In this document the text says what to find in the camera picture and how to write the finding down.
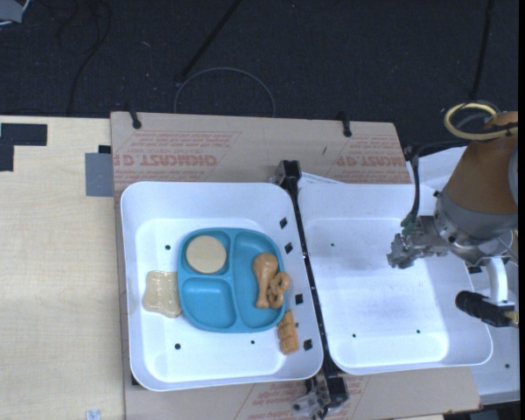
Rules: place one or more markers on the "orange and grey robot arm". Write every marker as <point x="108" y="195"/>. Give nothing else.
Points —
<point x="481" y="177"/>

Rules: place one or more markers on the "black cylinder on white bracket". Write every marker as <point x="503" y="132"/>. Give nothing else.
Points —
<point x="481" y="306"/>

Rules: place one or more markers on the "white plastic tray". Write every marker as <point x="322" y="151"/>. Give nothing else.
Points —
<point x="376" y="304"/>
<point x="210" y="357"/>

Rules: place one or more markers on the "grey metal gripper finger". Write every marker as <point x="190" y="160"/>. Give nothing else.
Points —
<point x="400" y="261"/>
<point x="400" y="242"/>

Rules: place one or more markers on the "brown toy chicken drumstick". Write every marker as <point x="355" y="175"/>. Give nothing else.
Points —
<point x="263" y="269"/>

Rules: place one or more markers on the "brown cardboard board red print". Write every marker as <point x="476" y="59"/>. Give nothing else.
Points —
<point x="262" y="147"/>

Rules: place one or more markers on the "brown toy pretzel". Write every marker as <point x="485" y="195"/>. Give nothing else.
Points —
<point x="281" y="284"/>

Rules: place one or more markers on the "beige toy bread slice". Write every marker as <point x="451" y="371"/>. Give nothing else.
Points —
<point x="161" y="293"/>

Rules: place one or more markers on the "round beige biscuit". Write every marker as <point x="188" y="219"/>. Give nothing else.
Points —
<point x="206" y="254"/>

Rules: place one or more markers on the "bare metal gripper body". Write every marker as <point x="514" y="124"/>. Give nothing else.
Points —
<point x="429" y="236"/>

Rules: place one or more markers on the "blue divided plate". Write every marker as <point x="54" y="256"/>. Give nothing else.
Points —
<point x="210" y="300"/>

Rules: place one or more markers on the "brown ridged toy pastry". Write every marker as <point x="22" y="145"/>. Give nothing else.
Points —
<point x="288" y="333"/>

